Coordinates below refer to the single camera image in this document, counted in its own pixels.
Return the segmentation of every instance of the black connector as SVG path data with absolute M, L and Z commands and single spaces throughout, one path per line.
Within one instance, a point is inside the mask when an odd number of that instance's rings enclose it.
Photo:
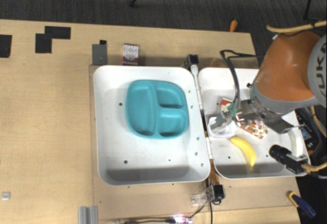
M 174 219 L 167 219 L 165 222 L 171 223 L 171 224 L 176 224 L 176 220 L 174 220 Z
M 184 60 L 182 64 L 182 68 L 190 70 L 192 65 L 198 65 L 199 64 L 199 58 L 198 55 L 191 55 L 189 54 L 187 58 Z
M 286 165 L 286 168 L 292 171 L 294 174 L 300 174 L 304 172 L 304 169 L 301 165 L 308 162 L 307 157 L 296 158 L 287 148 L 278 145 L 271 146 L 269 155 L 279 163 Z
M 225 192 L 224 192 L 223 185 L 220 185 L 220 184 L 214 185 L 214 195 L 215 195 L 215 199 L 222 200 L 223 198 L 225 198 Z

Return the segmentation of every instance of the yellow banana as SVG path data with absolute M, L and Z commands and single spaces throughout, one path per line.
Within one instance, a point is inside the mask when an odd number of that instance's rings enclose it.
M 245 158 L 250 165 L 250 171 L 253 171 L 253 166 L 256 161 L 256 153 L 252 145 L 239 136 L 231 137 L 230 141 L 243 151 Z

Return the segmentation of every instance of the wooden table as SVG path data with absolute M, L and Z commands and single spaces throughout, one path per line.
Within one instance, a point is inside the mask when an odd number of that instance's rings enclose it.
M 71 27 L 71 39 L 53 39 L 51 54 L 36 54 L 44 26 Z M 91 45 L 107 41 L 109 64 L 121 64 L 123 44 L 132 43 L 141 64 L 175 66 L 198 54 L 204 67 L 221 49 L 253 53 L 249 34 L 15 20 L 0 20 L 0 34 L 13 35 L 10 58 L 0 58 L 0 192 L 11 192 L 0 200 L 0 223 L 77 223 L 78 208 L 91 205 L 99 207 L 99 223 L 196 210 L 189 195 L 203 183 L 94 188 Z M 286 198 L 299 193 L 295 178 L 220 180 L 226 199 L 214 206 L 214 223 L 299 223 Z M 203 211 L 196 223 L 209 223 Z

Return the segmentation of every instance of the teal plate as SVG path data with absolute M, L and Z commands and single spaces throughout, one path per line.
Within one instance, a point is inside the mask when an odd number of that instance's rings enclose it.
M 129 129 L 140 137 L 178 137 L 189 125 L 185 95 L 169 82 L 137 80 L 127 90 L 126 120 Z

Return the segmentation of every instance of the sink basin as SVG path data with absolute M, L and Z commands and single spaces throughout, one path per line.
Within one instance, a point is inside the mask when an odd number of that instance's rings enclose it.
M 94 73 L 98 172 L 110 185 L 199 182 L 210 171 L 192 74 L 102 66 Z
M 236 72 L 240 84 L 241 99 L 247 99 L 249 88 L 246 85 L 253 82 L 258 70 L 236 69 Z M 222 97 L 233 99 L 234 83 L 229 69 L 225 68 L 202 69 L 199 73 L 199 81 L 205 118 L 209 122 L 209 118 L 216 116 L 219 112 L 217 103 L 220 103 Z M 292 125 L 298 125 L 295 112 L 291 112 L 283 116 L 283 118 Z M 297 141 L 300 142 L 299 145 L 303 147 L 304 154 L 308 156 L 300 130 L 295 128 L 293 132 Z M 245 138 L 255 149 L 257 159 L 254 171 L 249 171 L 242 151 L 229 139 L 210 137 L 215 167 L 220 175 L 225 178 L 295 176 L 294 173 L 269 155 L 269 149 L 274 144 L 286 147 L 294 152 L 290 136 L 287 133 L 279 135 L 269 129 L 266 137 L 258 139 L 239 128 L 236 135 Z

